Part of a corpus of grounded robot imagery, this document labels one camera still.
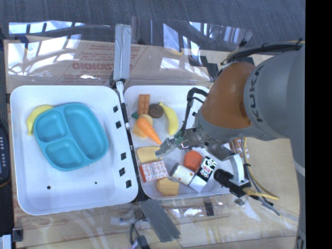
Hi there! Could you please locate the yellow banana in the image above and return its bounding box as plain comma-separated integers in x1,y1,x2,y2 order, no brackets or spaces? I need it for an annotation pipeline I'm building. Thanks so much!
158,102,179,136
26,104,54,136

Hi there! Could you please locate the blue divided plate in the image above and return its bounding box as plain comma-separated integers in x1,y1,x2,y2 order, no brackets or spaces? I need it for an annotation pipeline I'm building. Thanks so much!
33,102,109,172

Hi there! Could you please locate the orange and white carton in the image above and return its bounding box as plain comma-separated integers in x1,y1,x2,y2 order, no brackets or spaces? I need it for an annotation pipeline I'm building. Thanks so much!
139,160,170,184

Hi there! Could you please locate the orange carrot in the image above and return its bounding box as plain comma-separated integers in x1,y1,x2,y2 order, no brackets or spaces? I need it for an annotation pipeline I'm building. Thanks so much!
131,112,162,145

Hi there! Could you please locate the yellow ridged biscuit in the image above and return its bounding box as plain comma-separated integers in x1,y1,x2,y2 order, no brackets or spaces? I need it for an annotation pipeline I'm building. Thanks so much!
156,177,180,197

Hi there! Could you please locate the black block with thin wires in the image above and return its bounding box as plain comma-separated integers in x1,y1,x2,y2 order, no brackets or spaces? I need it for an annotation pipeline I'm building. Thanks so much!
136,234,150,249

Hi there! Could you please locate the white plastic tray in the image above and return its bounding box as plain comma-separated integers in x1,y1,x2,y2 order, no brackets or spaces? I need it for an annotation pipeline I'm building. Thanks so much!
9,85,139,216
123,85,250,201

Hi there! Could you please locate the brown cardboard board red print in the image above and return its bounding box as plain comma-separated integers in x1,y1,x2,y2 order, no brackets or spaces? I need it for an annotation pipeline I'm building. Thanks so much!
4,39,301,249

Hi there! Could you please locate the yellow bread slice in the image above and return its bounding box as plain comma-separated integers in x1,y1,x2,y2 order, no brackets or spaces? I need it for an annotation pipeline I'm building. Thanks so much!
136,145,163,164

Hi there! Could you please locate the black cylinder on white bracket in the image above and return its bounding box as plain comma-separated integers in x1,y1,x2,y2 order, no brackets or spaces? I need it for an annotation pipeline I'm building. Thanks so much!
213,151,251,198

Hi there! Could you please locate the orange brown biscuit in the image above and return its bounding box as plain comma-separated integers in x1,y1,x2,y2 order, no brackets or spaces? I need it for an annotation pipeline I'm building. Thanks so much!
137,94,151,116

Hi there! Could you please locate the black and white carton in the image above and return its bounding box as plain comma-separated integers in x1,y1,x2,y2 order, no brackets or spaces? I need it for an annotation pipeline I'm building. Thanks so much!
189,156,218,193

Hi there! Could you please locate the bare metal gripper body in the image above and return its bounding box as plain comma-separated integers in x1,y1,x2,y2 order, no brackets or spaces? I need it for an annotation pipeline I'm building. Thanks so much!
168,128,208,152

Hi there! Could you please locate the white can orange print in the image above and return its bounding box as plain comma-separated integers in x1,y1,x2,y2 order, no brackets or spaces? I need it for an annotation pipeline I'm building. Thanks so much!
169,162,196,186

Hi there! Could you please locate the brown chocolate doughnut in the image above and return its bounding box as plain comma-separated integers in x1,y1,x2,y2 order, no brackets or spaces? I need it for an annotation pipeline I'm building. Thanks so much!
148,103,164,119

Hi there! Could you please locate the pale yellow bread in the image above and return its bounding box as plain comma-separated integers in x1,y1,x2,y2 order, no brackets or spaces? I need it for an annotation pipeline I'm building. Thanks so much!
132,114,154,139

